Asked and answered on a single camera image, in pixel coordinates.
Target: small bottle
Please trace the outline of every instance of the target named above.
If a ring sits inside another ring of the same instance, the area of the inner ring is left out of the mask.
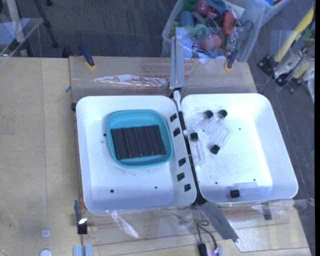
[[[213,116],[214,113],[210,110],[207,110],[203,113],[193,114],[185,122],[187,131],[197,132],[200,129],[204,129]]]
[[[209,150],[212,154],[218,154],[219,150],[228,141],[231,132],[230,128],[225,125],[220,125],[219,128],[212,134],[209,139]]]
[[[204,148],[196,132],[190,134],[190,149],[194,165],[200,166],[206,162]]]
[[[228,115],[228,112],[224,109],[215,113],[214,117],[207,123],[204,128],[204,133],[207,135],[212,135],[221,124],[225,121],[225,117]]]
[[[240,51],[241,48],[247,43],[248,35],[254,28],[252,21],[247,20],[242,26],[235,26],[232,33],[225,42],[226,55],[229,56],[235,50]]]

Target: yellow pole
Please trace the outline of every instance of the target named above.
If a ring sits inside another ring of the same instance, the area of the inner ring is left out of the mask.
[[[294,74],[294,78],[298,79],[301,75],[307,70],[308,62],[304,63],[304,65],[300,68],[300,70]]]
[[[291,45],[295,40],[298,40],[301,36],[301,32],[311,23],[314,15],[314,8],[311,7],[310,10],[306,13],[300,23],[295,27],[287,40],[280,47],[279,51],[273,56],[273,59],[276,62],[280,62],[285,56],[287,51],[291,48]]]

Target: plastic storage bin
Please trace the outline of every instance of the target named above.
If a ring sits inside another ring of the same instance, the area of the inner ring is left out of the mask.
[[[184,2],[183,0],[177,1],[162,32],[163,42],[162,42],[161,56],[163,58],[168,58],[171,56],[172,40],[169,35],[172,31],[172,26],[174,24],[174,21],[177,20],[178,15],[182,10],[183,2]],[[267,3],[266,2],[263,3],[262,0],[246,0],[246,1],[228,0],[228,1],[225,1],[225,3],[226,5],[230,3],[232,5],[235,5],[244,9],[244,12],[240,17],[240,21],[242,23],[244,23],[247,20],[252,21],[254,23],[254,27],[248,35],[247,42],[245,43],[245,45],[242,47],[241,51],[237,55],[237,60],[239,62],[246,62],[257,40]]]
[[[265,5],[264,16],[261,27],[268,23],[278,12],[280,12],[290,0],[281,0],[276,5],[270,5],[265,0],[261,0]]]

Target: glass vial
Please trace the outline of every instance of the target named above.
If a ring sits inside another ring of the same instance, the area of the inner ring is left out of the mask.
[[[204,129],[209,120],[214,116],[214,113],[207,110],[203,113],[195,113],[186,120],[186,128],[189,133],[197,132]]]
[[[218,154],[219,150],[226,144],[230,137],[230,128],[220,125],[209,139],[209,150],[212,154]]]
[[[215,113],[214,117],[205,126],[204,133],[207,135],[214,134],[216,130],[219,129],[219,126],[221,126],[224,123],[225,117],[227,115],[228,115],[228,112],[225,111],[224,109]]]
[[[201,166],[206,162],[205,151],[196,132],[190,134],[190,150],[194,165]]]

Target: tripod leg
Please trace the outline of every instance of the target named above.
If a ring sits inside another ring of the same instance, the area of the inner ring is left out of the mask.
[[[55,40],[54,34],[51,31],[51,24],[50,24],[50,21],[46,17],[44,9],[42,8],[39,0],[34,0],[34,3],[35,3],[35,5],[36,5],[36,7],[37,7],[37,9],[38,9],[38,11],[40,13],[41,18],[43,19],[43,24],[46,27],[46,30],[49,33],[49,36],[50,36],[51,41],[52,41],[52,47],[57,48],[58,47],[58,43]]]

